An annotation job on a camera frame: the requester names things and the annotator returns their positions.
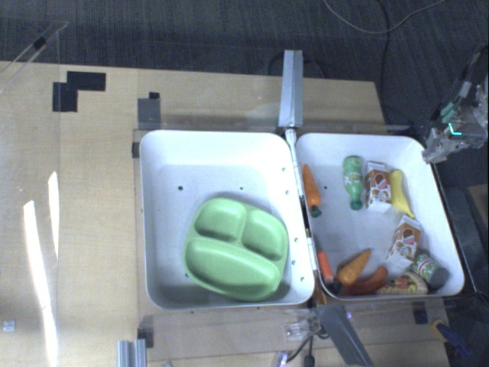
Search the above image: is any green plastic bottle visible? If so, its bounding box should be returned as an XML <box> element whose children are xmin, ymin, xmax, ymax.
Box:
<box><xmin>342</xmin><ymin>155</ymin><xmax>365</xmax><ymax>211</ymax></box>

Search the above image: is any red-orange sausage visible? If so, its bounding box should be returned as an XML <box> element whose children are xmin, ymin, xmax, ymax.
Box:
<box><xmin>345</xmin><ymin>265</ymin><xmax>390</xmax><ymax>297</ymax></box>

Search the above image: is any green divided plate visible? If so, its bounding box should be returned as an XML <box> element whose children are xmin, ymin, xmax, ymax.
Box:
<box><xmin>183</xmin><ymin>197</ymin><xmax>290</xmax><ymax>303</ymax></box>

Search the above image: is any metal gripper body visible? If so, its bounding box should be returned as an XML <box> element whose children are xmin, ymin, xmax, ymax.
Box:
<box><xmin>442</xmin><ymin>89</ymin><xmax>489</xmax><ymax>156</ymax></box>

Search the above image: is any pizza slice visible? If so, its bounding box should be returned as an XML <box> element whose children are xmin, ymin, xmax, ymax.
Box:
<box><xmin>375</xmin><ymin>272</ymin><xmax>429</xmax><ymax>296</ymax></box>

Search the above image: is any orange and white carton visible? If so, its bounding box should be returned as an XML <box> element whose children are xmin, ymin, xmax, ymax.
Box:
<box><xmin>385</xmin><ymin>215</ymin><xmax>423</xmax><ymax>270</ymax></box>
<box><xmin>363</xmin><ymin>161</ymin><xmax>393</xmax><ymax>214</ymax></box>

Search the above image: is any fat orange carrot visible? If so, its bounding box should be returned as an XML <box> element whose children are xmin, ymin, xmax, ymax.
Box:
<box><xmin>335</xmin><ymin>248</ymin><xmax>372</xmax><ymax>287</ymax></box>

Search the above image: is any white plastic tray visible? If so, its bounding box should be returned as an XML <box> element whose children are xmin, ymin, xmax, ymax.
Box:
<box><xmin>295</xmin><ymin>132</ymin><xmax>466</xmax><ymax>302</ymax></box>
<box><xmin>138</xmin><ymin>129</ymin><xmax>316</xmax><ymax>312</ymax></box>

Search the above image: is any yellow banana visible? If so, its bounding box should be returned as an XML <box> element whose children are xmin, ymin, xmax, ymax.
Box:
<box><xmin>389</xmin><ymin>169</ymin><xmax>416</xmax><ymax>219</ymax></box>

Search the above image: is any green and white can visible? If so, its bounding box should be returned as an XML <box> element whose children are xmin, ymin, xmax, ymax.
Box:
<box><xmin>410</xmin><ymin>252</ymin><xmax>450</xmax><ymax>291</ymax></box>

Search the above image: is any orange carrot with green top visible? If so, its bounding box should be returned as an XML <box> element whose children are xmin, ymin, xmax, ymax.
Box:
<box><xmin>301</xmin><ymin>164</ymin><xmax>323</xmax><ymax>219</ymax></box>

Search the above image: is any thin black and white rod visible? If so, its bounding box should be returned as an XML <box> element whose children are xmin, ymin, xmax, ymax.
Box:
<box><xmin>284</xmin><ymin>127</ymin><xmax>322</xmax><ymax>307</ymax></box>

